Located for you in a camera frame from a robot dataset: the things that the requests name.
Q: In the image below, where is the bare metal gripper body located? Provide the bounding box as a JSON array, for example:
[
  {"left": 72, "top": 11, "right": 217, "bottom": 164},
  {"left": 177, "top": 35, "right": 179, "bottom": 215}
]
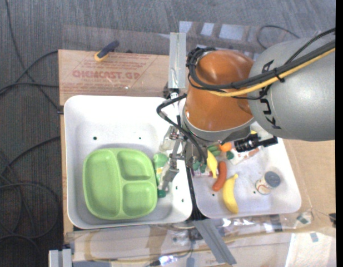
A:
[{"left": 165, "top": 125, "right": 206, "bottom": 169}]

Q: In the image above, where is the green bottle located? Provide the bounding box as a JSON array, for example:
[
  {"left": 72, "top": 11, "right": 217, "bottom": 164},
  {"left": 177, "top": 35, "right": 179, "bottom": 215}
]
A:
[{"left": 152, "top": 152, "right": 170, "bottom": 199}]

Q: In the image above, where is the brown cardboard board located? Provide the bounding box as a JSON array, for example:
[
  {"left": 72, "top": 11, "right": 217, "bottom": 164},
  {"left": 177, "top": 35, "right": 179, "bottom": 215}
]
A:
[{"left": 57, "top": 48, "right": 336, "bottom": 262}]

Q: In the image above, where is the small white can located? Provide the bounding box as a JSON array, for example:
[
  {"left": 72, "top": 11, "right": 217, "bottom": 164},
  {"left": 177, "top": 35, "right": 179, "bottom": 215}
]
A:
[{"left": 255, "top": 171, "right": 282, "bottom": 195}]

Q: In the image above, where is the large yellow banana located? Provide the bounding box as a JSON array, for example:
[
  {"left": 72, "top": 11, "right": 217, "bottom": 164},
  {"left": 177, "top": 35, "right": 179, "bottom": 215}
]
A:
[{"left": 222, "top": 173, "right": 240, "bottom": 215}]

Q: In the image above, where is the white packet with red print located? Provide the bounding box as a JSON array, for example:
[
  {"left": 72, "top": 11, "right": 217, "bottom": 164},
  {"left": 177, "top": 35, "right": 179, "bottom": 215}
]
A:
[{"left": 229, "top": 146, "right": 261, "bottom": 166}]

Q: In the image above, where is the small yellow banana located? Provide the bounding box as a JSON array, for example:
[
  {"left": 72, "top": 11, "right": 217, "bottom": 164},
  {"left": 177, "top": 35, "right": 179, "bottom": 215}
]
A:
[{"left": 206, "top": 150, "right": 218, "bottom": 179}]

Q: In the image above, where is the green divided plate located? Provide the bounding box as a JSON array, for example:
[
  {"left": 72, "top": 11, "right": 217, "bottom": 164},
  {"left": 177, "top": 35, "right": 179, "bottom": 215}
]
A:
[{"left": 82, "top": 148, "right": 158, "bottom": 221}]

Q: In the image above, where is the red sausage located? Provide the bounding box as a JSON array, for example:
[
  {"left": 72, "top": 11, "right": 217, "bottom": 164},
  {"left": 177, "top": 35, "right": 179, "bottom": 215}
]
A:
[{"left": 212, "top": 161, "right": 228, "bottom": 192}]

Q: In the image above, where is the white plastic tray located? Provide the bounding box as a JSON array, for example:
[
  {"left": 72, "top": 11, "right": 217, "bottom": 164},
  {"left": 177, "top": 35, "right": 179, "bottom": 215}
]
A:
[
  {"left": 63, "top": 95, "right": 193, "bottom": 230},
  {"left": 187, "top": 121, "right": 302, "bottom": 220}
]

